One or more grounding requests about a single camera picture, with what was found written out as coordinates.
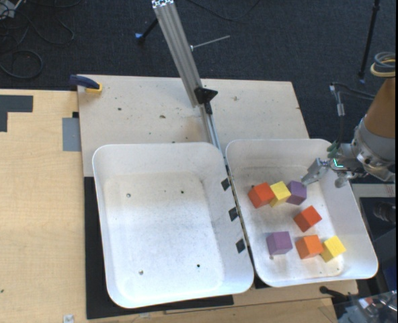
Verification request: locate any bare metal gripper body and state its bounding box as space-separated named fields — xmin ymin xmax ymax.
xmin=327 ymin=142 xmax=397 ymax=182

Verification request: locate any purple cube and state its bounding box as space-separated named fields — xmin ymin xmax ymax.
xmin=266 ymin=231 xmax=294 ymax=256
xmin=285 ymin=180 xmax=308 ymax=206

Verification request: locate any white plastic tray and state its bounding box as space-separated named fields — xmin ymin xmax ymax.
xmin=91 ymin=141 xmax=255 ymax=310
xmin=225 ymin=138 xmax=379 ymax=289

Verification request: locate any yellow cube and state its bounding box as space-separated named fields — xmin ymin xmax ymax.
xmin=269 ymin=180 xmax=292 ymax=209
xmin=320 ymin=235 xmax=347 ymax=263

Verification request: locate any orange cube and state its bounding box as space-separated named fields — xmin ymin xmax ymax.
xmin=247 ymin=182 xmax=276 ymax=209
xmin=294 ymin=234 xmax=325 ymax=260
xmin=292 ymin=205 xmax=323 ymax=233

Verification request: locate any pale wood board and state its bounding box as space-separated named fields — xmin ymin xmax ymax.
xmin=77 ymin=75 xmax=360 ymax=316

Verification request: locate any black cylinder on white bracket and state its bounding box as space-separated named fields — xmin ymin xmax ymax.
xmin=370 ymin=201 xmax=397 ymax=226

